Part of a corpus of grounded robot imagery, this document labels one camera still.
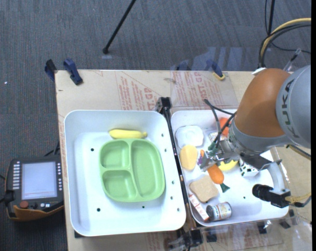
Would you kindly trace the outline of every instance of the yellow cheese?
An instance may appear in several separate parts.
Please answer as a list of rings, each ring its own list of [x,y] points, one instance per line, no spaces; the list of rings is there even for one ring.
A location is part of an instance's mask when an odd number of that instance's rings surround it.
[[[193,170],[198,158],[198,150],[193,145],[185,145],[179,154],[181,166],[187,170]]]

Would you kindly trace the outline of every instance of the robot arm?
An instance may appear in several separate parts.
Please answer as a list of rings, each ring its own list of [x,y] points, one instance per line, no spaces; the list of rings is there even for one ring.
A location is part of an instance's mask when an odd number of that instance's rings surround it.
[[[260,71],[247,87],[229,128],[220,141],[214,161],[240,158],[257,168],[268,169],[274,187],[255,185],[253,194],[278,207],[290,195],[276,162],[261,156],[285,144],[311,148],[311,66],[290,74],[281,69]]]

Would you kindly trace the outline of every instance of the metal stand leg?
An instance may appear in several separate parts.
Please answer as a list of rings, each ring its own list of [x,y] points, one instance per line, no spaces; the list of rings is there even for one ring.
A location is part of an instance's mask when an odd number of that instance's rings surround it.
[[[123,15],[123,17],[122,17],[120,23],[118,24],[118,26],[116,27],[114,33],[112,34],[111,38],[109,39],[107,45],[102,49],[102,51],[103,51],[104,54],[107,54],[107,53],[108,53],[108,48],[109,48],[110,44],[111,44],[112,41],[114,40],[114,37],[116,36],[118,30],[121,28],[123,22],[125,21],[125,19],[126,19],[128,13],[130,12],[130,10],[131,10],[131,8],[132,8],[132,6],[134,5],[135,2],[136,2],[136,0],[132,0],[132,1],[131,1],[131,3],[130,3],[130,5],[128,6],[126,12],[124,13],[124,15]]]
[[[270,14],[269,14],[268,35],[270,35],[271,32],[272,32],[272,21],[273,21],[274,4],[275,4],[275,0],[272,0],[271,11],[270,11]]]

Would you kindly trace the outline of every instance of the bread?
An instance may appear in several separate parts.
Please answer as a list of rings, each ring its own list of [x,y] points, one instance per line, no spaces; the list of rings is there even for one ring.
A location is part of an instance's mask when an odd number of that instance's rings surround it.
[[[202,203],[207,202],[219,194],[218,188],[208,175],[191,182],[189,188]]]

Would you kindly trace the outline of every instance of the toy banana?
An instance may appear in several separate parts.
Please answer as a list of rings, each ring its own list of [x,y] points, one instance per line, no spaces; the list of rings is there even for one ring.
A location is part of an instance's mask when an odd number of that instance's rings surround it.
[[[225,164],[222,161],[221,164],[219,165],[219,169],[221,169],[222,171],[228,171],[228,170],[231,170],[237,163],[238,163],[238,160],[237,161],[231,160],[227,164]]]
[[[112,129],[109,130],[109,135],[114,139],[142,139],[148,136],[146,132],[127,129]]]

